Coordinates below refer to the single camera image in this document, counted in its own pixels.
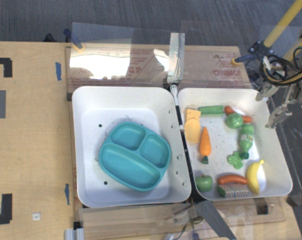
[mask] toy bottle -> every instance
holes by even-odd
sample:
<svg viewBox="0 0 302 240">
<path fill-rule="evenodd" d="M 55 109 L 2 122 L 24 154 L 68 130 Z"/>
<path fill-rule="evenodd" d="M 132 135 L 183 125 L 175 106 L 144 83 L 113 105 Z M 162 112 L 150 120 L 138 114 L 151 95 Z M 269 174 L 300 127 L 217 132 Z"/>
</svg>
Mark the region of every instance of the toy bottle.
<svg viewBox="0 0 302 240">
<path fill-rule="evenodd" d="M 255 129 L 251 124 L 245 123 L 244 125 L 242 125 L 240 132 L 240 157 L 242 159 L 249 158 L 249 150 L 253 145 L 254 131 Z"/>
</svg>

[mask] wooden table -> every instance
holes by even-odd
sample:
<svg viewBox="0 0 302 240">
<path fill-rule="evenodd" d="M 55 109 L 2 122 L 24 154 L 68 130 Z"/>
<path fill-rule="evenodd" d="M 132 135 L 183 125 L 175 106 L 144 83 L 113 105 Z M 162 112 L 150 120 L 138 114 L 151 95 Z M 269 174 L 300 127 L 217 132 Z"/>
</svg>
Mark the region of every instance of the wooden table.
<svg viewBox="0 0 302 240">
<path fill-rule="evenodd" d="M 0 65 L 0 91 L 5 91 L 6 98 L 5 118 L 0 118 L 0 214 L 2 194 L 12 194 L 12 220 L 0 224 L 0 239 L 63 239 L 64 230 L 73 228 L 70 104 L 66 99 L 69 45 L 0 42 L 0 58 L 12 60 L 12 77 L 4 77 Z M 61 65 L 61 80 L 56 63 Z M 231 230 L 238 239 L 301 239 L 292 208 L 284 198 L 279 202 L 285 220 L 235 225 Z M 216 237 L 210 229 L 203 232 L 204 238 Z"/>
</svg>

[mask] yellow banana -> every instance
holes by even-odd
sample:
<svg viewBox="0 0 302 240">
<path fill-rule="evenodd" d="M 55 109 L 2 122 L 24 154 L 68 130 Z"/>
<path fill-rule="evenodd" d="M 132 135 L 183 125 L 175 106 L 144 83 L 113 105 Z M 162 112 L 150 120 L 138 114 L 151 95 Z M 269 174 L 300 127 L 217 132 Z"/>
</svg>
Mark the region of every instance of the yellow banana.
<svg viewBox="0 0 302 240">
<path fill-rule="evenodd" d="M 260 165 L 262 165 L 265 161 L 261 159 L 259 162 L 253 162 L 250 164 L 249 168 L 246 172 L 246 178 L 248 179 L 248 186 L 252 190 L 252 192 L 259 194 L 260 192 L 260 186 L 258 182 L 258 169 Z"/>
</svg>

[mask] yellow tube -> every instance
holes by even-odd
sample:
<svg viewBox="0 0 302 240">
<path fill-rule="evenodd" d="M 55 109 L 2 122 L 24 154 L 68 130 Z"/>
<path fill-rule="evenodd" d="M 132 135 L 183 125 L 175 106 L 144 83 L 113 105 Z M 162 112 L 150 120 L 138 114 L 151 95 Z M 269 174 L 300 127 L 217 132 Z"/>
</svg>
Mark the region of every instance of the yellow tube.
<svg viewBox="0 0 302 240">
<path fill-rule="evenodd" d="M 294 52 L 295 49 L 296 49 L 297 47 L 299 47 L 299 46 L 302 46 L 302 38 L 300 38 L 300 39 L 299 39 L 299 40 L 291 47 L 291 49 L 288 50 L 288 51 L 286 52 L 286 54 L 283 56 L 283 59 L 285 59 L 285 60 L 291 62 L 291 61 L 293 60 L 293 52 Z M 295 53 L 295 55 L 298 55 L 300 51 L 301 51 L 301 50 L 297 50 L 296 53 Z"/>
<path fill-rule="evenodd" d="M 272 32 L 267 36 L 264 40 L 263 44 L 266 47 L 271 47 L 275 41 L 279 38 L 282 32 L 286 29 L 286 27 L 290 24 L 290 22 L 295 18 L 295 16 L 302 9 L 302 0 L 295 0 L 295 2 L 291 5 L 289 10 L 285 13 L 282 19 L 278 22 Z"/>
</svg>

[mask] gray carpet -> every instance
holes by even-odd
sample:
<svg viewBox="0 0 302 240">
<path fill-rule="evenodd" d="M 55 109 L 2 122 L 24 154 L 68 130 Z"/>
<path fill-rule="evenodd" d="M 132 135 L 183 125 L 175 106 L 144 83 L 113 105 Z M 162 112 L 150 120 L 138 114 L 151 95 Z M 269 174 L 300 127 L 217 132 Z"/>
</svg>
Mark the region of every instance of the gray carpet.
<svg viewBox="0 0 302 240">
<path fill-rule="evenodd" d="M 0 41 L 64 42 L 73 22 L 186 33 L 187 45 L 238 46 L 265 39 L 295 0 L 0 0 Z M 283 56 L 302 33 L 302 10 L 274 43 Z M 161 43 L 160 37 L 149 42 Z M 282 99 L 277 93 L 275 101 Z M 279 129 L 292 158 L 294 211 L 302 233 L 302 108 Z"/>
</svg>

